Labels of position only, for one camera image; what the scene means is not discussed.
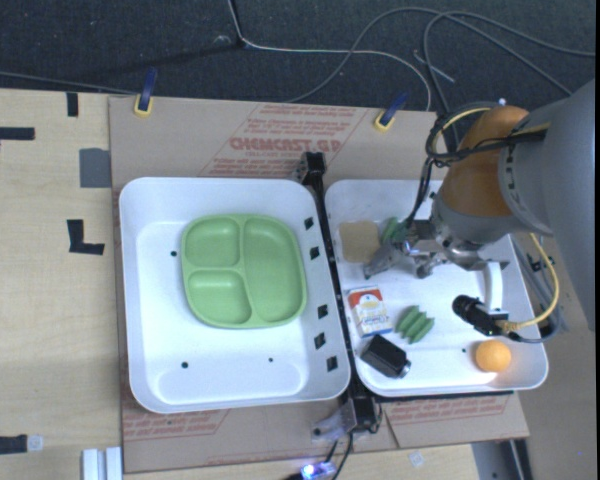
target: yellow clip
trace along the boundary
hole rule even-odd
[[[386,132],[389,128],[391,128],[391,126],[393,126],[393,122],[396,120],[395,117],[392,117],[391,119],[389,119],[389,122],[387,124],[382,124],[380,122],[380,120],[382,119],[382,116],[385,114],[385,112],[380,112],[378,114],[378,117],[376,117],[376,120],[373,122],[373,126],[376,127],[376,130],[380,131],[380,132]]]
[[[153,98],[149,98],[147,110],[140,109],[140,94],[136,96],[136,102],[133,104],[133,113],[138,117],[149,117],[153,109]]]

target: orange fruit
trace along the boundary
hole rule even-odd
[[[483,341],[476,349],[476,363],[485,372],[501,372],[511,363],[511,350],[498,340]]]

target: black fabric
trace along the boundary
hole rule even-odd
[[[593,51],[596,0],[235,0],[245,37],[280,48],[347,49],[376,16],[397,7],[477,13],[538,39]],[[360,49],[398,55],[423,70],[425,27],[434,15],[396,13],[374,26]],[[595,76],[595,60],[557,53],[472,18],[569,90]],[[537,108],[565,96],[472,31],[440,20],[430,31],[432,63],[451,107],[505,98]],[[285,101],[320,83],[341,55],[245,49],[226,0],[0,0],[0,71],[139,92],[149,66],[154,94],[211,99]],[[0,87],[91,90],[0,76]],[[422,82],[386,58],[354,55],[307,103],[386,106],[409,91],[407,109],[426,105]],[[433,109],[441,109],[434,98]]]

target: green plate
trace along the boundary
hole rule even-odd
[[[306,305],[296,236],[277,219],[254,214],[197,219],[182,234],[181,259],[189,307],[209,325],[281,325]]]

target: blue and yellow clamp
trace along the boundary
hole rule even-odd
[[[142,92],[136,96],[136,102],[133,105],[133,113],[138,117],[149,117],[153,110],[153,88],[156,85],[156,78],[158,77],[158,70],[156,68],[149,68],[147,74],[144,77],[144,85]]]
[[[378,117],[376,117],[376,120],[373,122],[373,125],[376,127],[377,130],[381,132],[386,132],[389,128],[391,128],[393,122],[395,121],[396,112],[404,108],[408,97],[408,92],[403,92],[399,94],[391,102],[391,105],[389,105],[389,107],[386,110],[378,114]]]

